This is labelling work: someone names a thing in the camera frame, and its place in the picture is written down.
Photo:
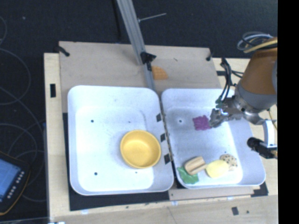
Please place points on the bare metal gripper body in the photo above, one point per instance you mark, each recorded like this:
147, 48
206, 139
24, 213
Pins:
236, 112

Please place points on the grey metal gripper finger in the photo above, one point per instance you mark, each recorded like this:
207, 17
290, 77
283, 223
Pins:
222, 121
213, 118

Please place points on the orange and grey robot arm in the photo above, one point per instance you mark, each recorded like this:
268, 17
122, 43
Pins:
259, 78

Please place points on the purple grapes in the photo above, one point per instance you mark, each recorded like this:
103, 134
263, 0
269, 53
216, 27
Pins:
201, 123

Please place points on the white plastic tray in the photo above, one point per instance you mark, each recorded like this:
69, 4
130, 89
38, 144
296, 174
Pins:
105, 148
201, 146

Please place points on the chocolate chip biscuit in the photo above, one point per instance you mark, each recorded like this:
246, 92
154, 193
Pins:
231, 160

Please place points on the yellow lemon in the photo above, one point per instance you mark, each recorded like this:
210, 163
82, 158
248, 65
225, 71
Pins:
217, 169

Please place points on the tan bread roll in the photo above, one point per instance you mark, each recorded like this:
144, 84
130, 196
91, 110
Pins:
195, 165

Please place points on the green lettuce leaf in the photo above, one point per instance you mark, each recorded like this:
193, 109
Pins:
188, 177

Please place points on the orange pizza slice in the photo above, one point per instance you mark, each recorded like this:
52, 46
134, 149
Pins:
160, 73

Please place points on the yellow bowl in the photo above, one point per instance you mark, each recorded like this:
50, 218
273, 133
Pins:
140, 149

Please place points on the brown cardboard board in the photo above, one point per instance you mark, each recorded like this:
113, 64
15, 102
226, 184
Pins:
105, 64

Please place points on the black cylinder on white bracket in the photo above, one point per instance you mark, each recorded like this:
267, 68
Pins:
268, 136

